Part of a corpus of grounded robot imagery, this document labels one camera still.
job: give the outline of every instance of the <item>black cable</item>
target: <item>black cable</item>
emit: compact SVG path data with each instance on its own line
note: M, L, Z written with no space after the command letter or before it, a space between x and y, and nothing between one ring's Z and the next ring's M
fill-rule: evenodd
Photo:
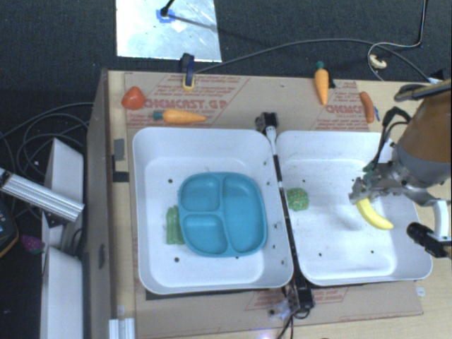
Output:
M250 59L250 58L253 58L253 57L257 57L258 55L262 55L262 54L265 54L265 53L273 52L273 51L278 50L278 49L283 49L283 48L286 48L286 47L293 47L295 45L320 43L320 42L354 42L354 43L357 43L357 44L366 44L366 45L370 45L370 46L374 45L373 42L368 42L366 40L361 40L361 39L352 39L352 38L328 38L328 39L313 39L313 40L297 40L297 41L294 41L294 42L288 42L288 43L285 43L285 44L277 45L276 47L271 47L271 48L260 50L258 52L254 52L254 53L251 53L251 54L240 56L238 58L235 58L235 59L232 59L232 60L229 60L229 61L225 61L223 63L215 64L213 66L208 66L206 68L202 68L202 69L199 69L199 70L195 71L195 74L203 73L205 71L209 71L209 70L215 69L215 68L220 68L221 66L225 66L225 65L228 65L228 64L236 63L238 61L242 61L242 60L245 60L245 59ZM399 53L394 52L393 50L391 50L389 48L386 48L386 47L380 47L379 46L379 48L382 49L382 50L385 50L387 52L390 52L391 54L395 55L399 59L402 59L406 64L408 64L414 70L416 70L416 72L418 72L426 81L429 81L429 77L428 76L426 76L416 65L414 65L411 61L409 61L408 59L406 59L405 57L403 57Z
M289 328L289 326L291 326L291 328L292 328L290 331L290 338L292 339L293 335L294 335L293 325L294 325L294 317L293 317L293 315L290 315L289 319L286 321L286 323L282 327L281 333L277 336L276 339L283 339L283 336L284 336L287 328Z
M392 124L389 126L388 131L386 132L385 142L388 141L389 136L391 135L391 131L393 130L393 128L394 128L395 126L398 126L398 125L401 125L401 124L407 125L408 122L407 122L407 121L397 121L396 123L392 123Z
M369 163L369 165L367 165L364 168L364 171L369 171L369 170L370 171L374 171L376 169L376 166L378 165L379 160L380 160L381 151L383 150L383 147L386 144L386 141L388 140L388 137L389 137L390 131L388 131L386 133L386 130L388 129L388 126L389 126L390 122L393 120L393 118L396 115L401 116L402 118L404 118L406 124L410 123L411 116L407 112L405 112L403 109L401 109L399 107L392 107L390 110L388 110L385 113L384 118L383 118L383 123L382 123L383 129L382 129L381 135L380 135L379 148L378 148L378 150L377 150L377 152L375 154L374 159ZM395 125L397 125L397 124L396 123L392 124L390 126L390 129L392 130L392 128Z
M74 250L73 245L74 245L75 242L76 242L76 235L77 235L79 232L82 232L82 230L83 230L83 227L77 229L77 230L73 233L73 235L72 235L72 240L71 240L71 245L70 245L71 252Z
M67 134L67 133L69 133L69 132L71 132L71 131L74 131L74 130L76 130L76 129L79 129L79 128L81 128L82 126L81 126L81 124L79 124L79 125L77 125L77 126L74 126L74 127L71 127L70 129L67 129L67 130L65 130L65 131L62 131L62 132L60 132L59 134L61 134L61 135L65 135L65 134ZM49 144L51 144L51 143L53 143L53 138L52 139L49 139L48 141L46 141L46 142L44 142L39 148L37 148L36 150L35 150L35 152L30 156L30 159L29 160L27 160L27 164L24 166L24 171L25 172L27 172L27 169L28 169L28 167L35 167L35 164L32 162L34 159L35 159L35 157L44 149L44 148L46 148L46 146L48 146Z
M5 137L9 136L10 134L12 134L12 133L18 131L19 129L21 129L22 127L26 126L27 124L33 122L35 119L38 119L38 118L40 118L40 117L42 117L42 116L44 116L46 114L50 114L50 113L53 113L53 112L58 112L59 110L66 109L66 108L82 107L82 106L87 106L87 105L88 106L92 106L93 103L91 103L91 102L72 103L72 104L69 104L69 105L62 105L60 107L50 109L50 110L48 110L46 112L43 112L41 114L38 114L37 116L34 116L34 117L30 118L27 121L24 121L23 123L21 123L18 126L14 127L10 131L7 131L6 133L2 134L0 136L0 139L4 139Z
M25 207L27 208L28 212L32 214L34 218L36 218L38 221L42 221L42 217L39 216L33 209L31 208L31 205L28 203L25 203Z
M16 173L16 161L14 160L14 155L13 155L13 151L11 150L11 146L9 145L9 142L6 140L6 138L2 138L1 139L6 147L6 152L8 153L8 158L11 161L11 171L12 173ZM5 194L3 192L1 192L1 197L3 199L3 201L5 201L4 199ZM14 211L14 208L16 207L16 199L13 198L11 201L11 212Z
M77 121L78 123L80 123L82 126L84 126L86 129L88 128L88 125L82 119L78 118L77 116L74 116L73 114L53 113L53 114L46 114L46 115L44 115L42 117L36 118L36 120L34 120L34 122L31 123L28 126L27 130L24 133L24 136L26 137L28 135L28 133L30 132L31 128L34 127L36 124L38 124L40 121L44 121L45 119L49 119L49 118L68 118L68 119L73 119L73 120Z
M13 213L14 218L18 218L18 217L24 215L24 214L27 213L27 212L28 212L28 209L27 209L27 208L26 208L25 210L22 210L22 211L19 212L19 213L13 213L13 211L11 210L11 213Z
M303 319L307 318L307 317L310 315L310 313L311 313L311 310L308 310L308 311L304 312L304 315L303 315L303 316L300 316L300 315L299 315L299 314L300 314L300 311L297 311L297 312L294 313L293 316L294 316L294 318L296 318L296 319L303 320Z
M76 125L76 126L73 126L73 127L69 128L69 129L67 129L67 130L65 130L65 131L60 132L60 133L56 133L56 134L65 135L65 134L67 134L67 133L69 133L69 132L75 131L76 129L79 129L79 128L82 128L82 127L85 128L85 129L88 128L88 123L89 123L89 122L84 122L84 121L82 121L81 119L79 119L78 117L75 117L75 116L71 116L71 118L73 118L73 119L79 121L80 124L78 124L78 125ZM28 130L25 132L25 135L24 135L24 141L25 141L25 139L26 139L26 137L27 137L27 134L28 134ZM38 168L35 166L35 164L32 162L32 160L35 158L35 156L36 156L41 150L43 150L47 145L49 145L49 144L52 143L52 142L53 142L53 138L51 138L51 139L49 139L48 141L46 141L45 143L43 143L43 144L42 144L42 145L41 145L41 146L40 146L40 147L32 154L31 157L28 156L27 150L26 150L26 146L25 146L25 148L23 149L23 151L24 151L24 156L25 156L25 160L27 161L27 164L26 164L25 167L23 168L23 171L24 171L24 172L26 172L27 169L28 169L29 167L31 167L31 168L33 168L33 169L36 171L36 173L40 174L41 176L45 176L45 173L44 173L43 171L41 171L40 169L38 169Z
M27 173L24 171L24 169L21 167L20 165L20 152L22 151L22 149L24 149L24 147L29 144L29 142L37 140L37 139L42 139L42 138L46 138L46 137L52 137L52 138L60 138L61 140L68 140L70 142L72 142L73 144L79 146L80 148L83 148L83 145L78 142L76 139L72 138L72 137L68 137L68 136L63 136L61 134L57 134L57 133L43 133L43 134L39 134L37 136L33 136L31 138L29 138L26 142L24 142L18 149L18 152L16 153L16 162L18 165L18 171L26 178L30 179L31 181L36 182L36 180L34 180L33 178L31 178L30 176L27 175Z
M427 12L427 3L428 3L428 0L424 0L423 3L422 3L421 23L420 23L419 34L417 36L416 43L414 43L412 45L403 45L403 44L396 44L396 43L393 43L393 42L377 42L377 43L373 44L369 48L369 51L367 52L367 64L369 65L369 68L370 68L371 72L380 81L382 81L383 79L376 72L376 70L374 69L374 67L372 66L371 61L370 61L370 55L371 55L372 50L374 48L376 48L376 47L379 47L379 48L383 49L383 45L387 45L387 46L390 46L390 47L403 48L403 49L412 49L412 48L420 47L420 45L422 44L423 37L424 37L424 24L425 24L425 15L426 15L426 12Z

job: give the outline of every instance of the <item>red toy tomato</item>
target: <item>red toy tomato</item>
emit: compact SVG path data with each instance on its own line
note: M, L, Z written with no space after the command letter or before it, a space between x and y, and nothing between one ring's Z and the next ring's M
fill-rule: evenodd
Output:
M145 96L140 88L132 87L124 94L121 104L126 109L137 110L144 105Z

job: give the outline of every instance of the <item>cardboard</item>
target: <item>cardboard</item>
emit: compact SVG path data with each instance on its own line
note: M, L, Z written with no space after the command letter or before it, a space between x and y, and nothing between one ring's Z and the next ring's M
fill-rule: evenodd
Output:
M124 138L129 146L125 163L131 162L131 140L137 129L144 126L163 126L163 121L155 121L154 110L169 107L204 114L208 120L198 127L252 129L254 120L262 112L277 112L278 131L297 130L343 130L368 131L364 109L359 101L357 84L353 81L336 81L337 88L330 90L328 104L322 106L316 96L311 79L197 76L195 89L188 93L182 90L182 75L166 73L127 72L124 80L114 86L110 95L111 114L121 123L119 128L112 121L115 138ZM145 107L138 111L127 111L120 106L121 94L136 85L146 96ZM259 328L280 328L284 324L281 289L246 292L215 293L209 295L155 296L146 293L137 271L137 236L134 198L120 197L124 207L130 203L131 247L117 248L131 251L133 255L133 277L120 273L117 281L117 297L127 301L134 308L127 307L122 313L134 315L137 338L174 338L184 335L201 335L231 331L248 331ZM117 237L126 235L124 227L130 218L121 215L117 225L123 231ZM121 266L117 257L116 265ZM121 281L133 281L133 292ZM362 321L398 316L420 315L422 308L417 297L414 282L390 282L352 287L327 287L314 290L315 308L308 318L295 321L296 326L345 321Z

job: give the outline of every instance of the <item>white cord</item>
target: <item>white cord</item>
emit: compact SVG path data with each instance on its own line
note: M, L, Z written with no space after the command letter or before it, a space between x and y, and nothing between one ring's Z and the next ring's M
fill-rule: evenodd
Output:
M380 75L378 74L378 72L374 69L374 67L371 64L371 53L372 50L375 47L381 46L381 45L388 45L390 47L398 47L398 48L404 48L404 49L410 49L410 48L416 48L418 46L421 45L422 43L422 38L424 37L424 22L425 22L425 12L427 10L427 0L424 0L424 3L422 4L422 17L421 17L421 26L420 26L420 34L419 34L419 40L413 44L413 45L403 45L403 44L396 44L396 43L392 43L392 42L377 42L375 44L373 44L370 48L369 51L367 52L367 64L369 65L369 68L371 70L371 72L380 80L383 81L383 78L380 77Z

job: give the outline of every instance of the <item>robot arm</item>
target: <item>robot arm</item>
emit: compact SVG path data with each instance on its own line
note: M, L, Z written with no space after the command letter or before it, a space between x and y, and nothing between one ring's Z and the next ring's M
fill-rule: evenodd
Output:
M408 227L408 235L435 257L451 257L448 237L450 201L433 197L427 189L451 177L451 79L430 86L409 85L395 96L396 101L423 100L413 118L394 107L383 119L383 132L375 158L355 180L350 202L377 228L389 230L392 224L378 215L369 202L378 196L405 195L420 206L434 210L435 229L418 223ZM407 128L397 143L392 143L391 161L379 162L379 153L388 140L395 115L405 119Z

